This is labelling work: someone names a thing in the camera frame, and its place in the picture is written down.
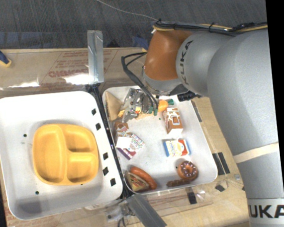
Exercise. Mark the brown chocolate bar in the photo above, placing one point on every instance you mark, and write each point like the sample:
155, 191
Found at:
177, 182

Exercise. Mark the white plastic tray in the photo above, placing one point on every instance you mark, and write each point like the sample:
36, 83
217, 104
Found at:
18, 147
155, 146

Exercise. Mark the dull grey metal gripper finger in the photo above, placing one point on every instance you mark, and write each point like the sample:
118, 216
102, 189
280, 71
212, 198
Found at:
129, 115

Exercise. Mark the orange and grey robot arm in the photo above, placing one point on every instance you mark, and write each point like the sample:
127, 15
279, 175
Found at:
240, 96

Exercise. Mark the tan bread slice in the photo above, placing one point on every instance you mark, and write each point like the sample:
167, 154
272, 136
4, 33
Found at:
112, 104

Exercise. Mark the yellow divided plate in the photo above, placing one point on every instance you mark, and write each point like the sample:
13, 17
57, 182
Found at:
61, 153

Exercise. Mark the pizza slice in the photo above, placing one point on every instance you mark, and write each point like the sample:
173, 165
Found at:
136, 183

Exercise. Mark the brown cardboard board red print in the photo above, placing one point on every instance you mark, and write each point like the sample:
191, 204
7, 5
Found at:
52, 66

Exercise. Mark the brown frosted doughnut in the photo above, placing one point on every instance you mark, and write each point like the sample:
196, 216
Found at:
187, 170

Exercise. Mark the brown and white packet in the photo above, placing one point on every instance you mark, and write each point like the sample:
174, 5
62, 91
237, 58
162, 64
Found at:
121, 128

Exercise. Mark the tan biscuit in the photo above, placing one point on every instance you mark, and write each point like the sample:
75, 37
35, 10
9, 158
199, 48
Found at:
146, 115

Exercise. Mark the white colourful carton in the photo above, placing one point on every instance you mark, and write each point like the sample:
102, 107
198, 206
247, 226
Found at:
131, 146

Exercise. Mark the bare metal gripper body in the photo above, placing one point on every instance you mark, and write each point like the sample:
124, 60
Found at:
137, 99

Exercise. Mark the white and brown carton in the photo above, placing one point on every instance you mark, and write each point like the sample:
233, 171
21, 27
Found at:
173, 121

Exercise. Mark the red-brown sausage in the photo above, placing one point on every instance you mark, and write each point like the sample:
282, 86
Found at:
145, 176

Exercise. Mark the orange carrot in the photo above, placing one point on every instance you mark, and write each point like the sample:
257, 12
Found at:
162, 105

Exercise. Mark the white blue and red carton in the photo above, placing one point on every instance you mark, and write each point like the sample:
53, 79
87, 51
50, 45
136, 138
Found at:
176, 147

